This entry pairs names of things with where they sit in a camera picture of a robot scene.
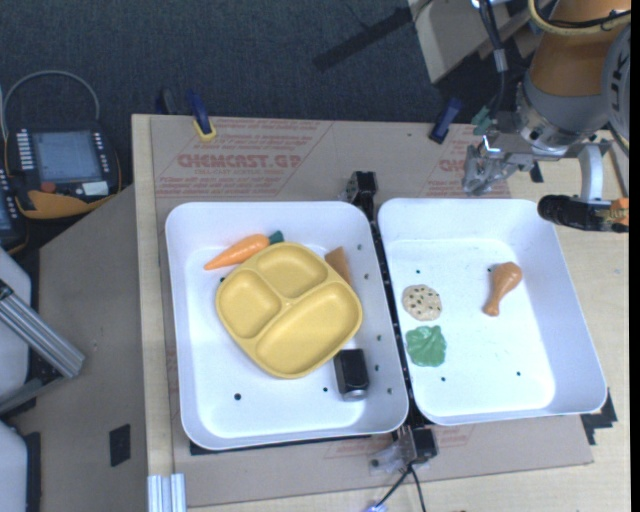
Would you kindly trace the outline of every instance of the cookie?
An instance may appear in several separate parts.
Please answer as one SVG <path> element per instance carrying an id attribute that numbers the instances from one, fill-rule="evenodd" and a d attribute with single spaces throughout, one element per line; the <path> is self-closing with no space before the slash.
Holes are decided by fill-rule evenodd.
<path id="1" fill-rule="evenodd" d="M 413 318 L 421 321 L 435 320 L 442 312 L 440 294 L 426 284 L 405 288 L 402 292 L 402 305 Z"/>

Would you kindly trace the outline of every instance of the carrot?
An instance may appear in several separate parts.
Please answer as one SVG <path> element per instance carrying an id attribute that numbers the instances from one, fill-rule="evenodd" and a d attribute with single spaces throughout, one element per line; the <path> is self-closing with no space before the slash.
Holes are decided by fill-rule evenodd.
<path id="1" fill-rule="evenodd" d="M 220 267 L 228 267 L 247 261 L 251 256 L 260 252 L 271 244 L 282 242 L 283 237 L 280 231 L 276 231 L 271 236 L 255 234 L 243 238 L 239 242 L 225 249 L 215 258 L 210 260 L 205 266 L 205 270 L 213 270 Z"/>

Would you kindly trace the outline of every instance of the yellow plate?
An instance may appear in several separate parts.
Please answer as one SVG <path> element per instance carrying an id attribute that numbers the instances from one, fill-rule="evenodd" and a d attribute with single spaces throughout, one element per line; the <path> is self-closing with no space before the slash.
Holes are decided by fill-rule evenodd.
<path id="1" fill-rule="evenodd" d="M 289 379 L 331 359 L 362 323 L 352 288 L 316 253 L 291 242 L 269 246 L 231 272 L 216 310 L 258 366 Z"/>

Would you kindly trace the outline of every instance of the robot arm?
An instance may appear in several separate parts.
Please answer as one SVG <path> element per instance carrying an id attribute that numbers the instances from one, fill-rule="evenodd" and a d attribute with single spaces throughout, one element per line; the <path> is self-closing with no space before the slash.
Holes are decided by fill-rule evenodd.
<path id="1" fill-rule="evenodd" d="M 539 16 L 535 0 L 529 6 L 545 33 L 518 86 L 515 111 L 491 113 L 482 143 L 467 149 L 463 189 L 482 195 L 539 161 L 578 158 L 580 195 L 547 196 L 540 215 L 583 230 L 628 231 L 628 199 L 602 200 L 602 156 L 611 144 L 590 139 L 609 123 L 628 151 L 631 2 L 559 0 L 551 22 Z"/>

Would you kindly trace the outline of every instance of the blue clamp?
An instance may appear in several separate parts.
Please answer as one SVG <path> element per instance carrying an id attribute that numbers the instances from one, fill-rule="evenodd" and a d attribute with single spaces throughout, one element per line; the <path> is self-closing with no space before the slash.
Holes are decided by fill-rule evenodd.
<path id="1" fill-rule="evenodd" d="M 200 140 L 208 142 L 216 136 L 216 129 L 209 120 L 207 110 L 204 103 L 193 90 L 187 91 L 187 100 L 191 105 L 191 113 L 193 114 L 193 127 L 195 128 Z"/>
<path id="2" fill-rule="evenodd" d="M 451 98 L 447 102 L 445 109 L 438 115 L 438 119 L 429 134 L 429 138 L 438 144 L 442 144 L 447 133 L 449 133 L 449 125 L 453 122 L 460 110 L 462 110 L 462 101 L 458 98 Z"/>

